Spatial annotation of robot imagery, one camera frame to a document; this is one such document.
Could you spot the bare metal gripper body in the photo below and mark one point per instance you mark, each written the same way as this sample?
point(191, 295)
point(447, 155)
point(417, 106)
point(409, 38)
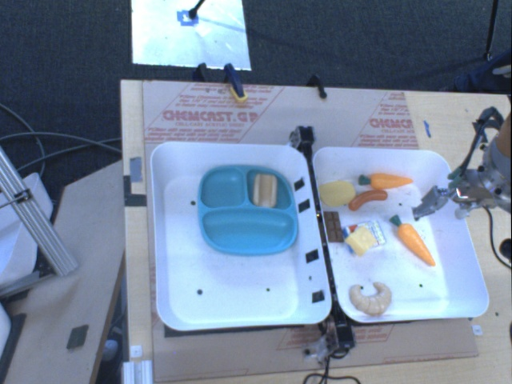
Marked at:
point(480, 193)

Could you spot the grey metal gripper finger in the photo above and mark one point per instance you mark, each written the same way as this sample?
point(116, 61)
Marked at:
point(424, 210)
point(438, 193)

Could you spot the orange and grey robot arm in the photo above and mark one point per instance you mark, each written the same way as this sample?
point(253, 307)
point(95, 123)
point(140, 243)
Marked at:
point(505, 142)

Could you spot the orange toy carrot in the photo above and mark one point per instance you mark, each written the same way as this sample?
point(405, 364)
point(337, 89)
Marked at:
point(416, 240)
point(390, 181)

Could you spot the white printed packet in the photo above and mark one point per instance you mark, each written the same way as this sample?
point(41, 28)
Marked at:
point(377, 230)

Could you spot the red-brown toy sausage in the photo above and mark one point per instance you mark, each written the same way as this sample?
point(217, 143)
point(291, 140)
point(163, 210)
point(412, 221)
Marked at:
point(366, 200)

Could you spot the yellow toy cheese wedge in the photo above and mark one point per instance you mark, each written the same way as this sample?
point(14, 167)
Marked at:
point(361, 241)

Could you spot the white plastic tray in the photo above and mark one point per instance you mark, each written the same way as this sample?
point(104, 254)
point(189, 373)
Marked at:
point(240, 286)
point(408, 290)

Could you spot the yellow toy potato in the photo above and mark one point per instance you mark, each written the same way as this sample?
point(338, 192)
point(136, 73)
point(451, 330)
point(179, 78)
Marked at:
point(337, 193)

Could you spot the brown toy chocolate bar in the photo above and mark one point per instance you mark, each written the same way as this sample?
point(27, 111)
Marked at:
point(333, 226)

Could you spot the thin black and white rod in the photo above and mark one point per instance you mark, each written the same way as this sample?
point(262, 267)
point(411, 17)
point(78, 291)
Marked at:
point(320, 210)

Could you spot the beige toy croissant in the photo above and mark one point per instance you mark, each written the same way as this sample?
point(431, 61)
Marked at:
point(372, 303)

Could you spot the tan toy bread bun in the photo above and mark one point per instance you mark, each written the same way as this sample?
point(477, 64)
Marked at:
point(265, 190)

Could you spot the brown cardboard board red print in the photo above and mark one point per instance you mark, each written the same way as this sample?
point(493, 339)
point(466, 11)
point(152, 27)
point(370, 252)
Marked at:
point(280, 106)

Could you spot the blue divided plate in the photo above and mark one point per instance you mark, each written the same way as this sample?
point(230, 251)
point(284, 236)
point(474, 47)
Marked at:
point(240, 230)

